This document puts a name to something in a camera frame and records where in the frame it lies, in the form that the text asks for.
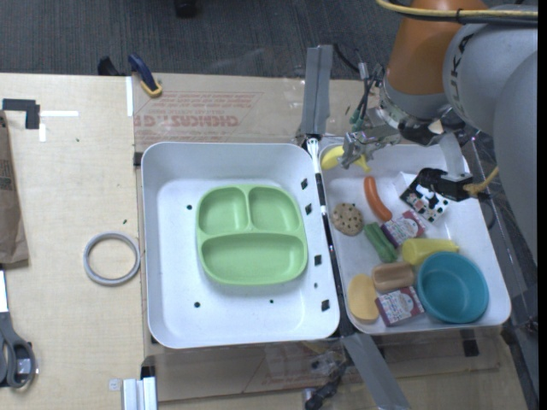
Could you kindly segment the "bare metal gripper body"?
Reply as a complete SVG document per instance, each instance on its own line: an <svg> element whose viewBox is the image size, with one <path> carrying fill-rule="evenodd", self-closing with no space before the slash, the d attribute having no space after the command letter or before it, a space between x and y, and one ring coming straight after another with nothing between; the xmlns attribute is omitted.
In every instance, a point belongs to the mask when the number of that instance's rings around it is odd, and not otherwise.
<svg viewBox="0 0 547 410"><path fill-rule="evenodd" d="M428 130L428 118L412 115L397 105L371 108L362 105L350 117L350 131L344 137L344 146L355 146L360 152L360 143L375 142L377 149L380 149L398 144L403 138L403 131L421 127Z"/></svg>

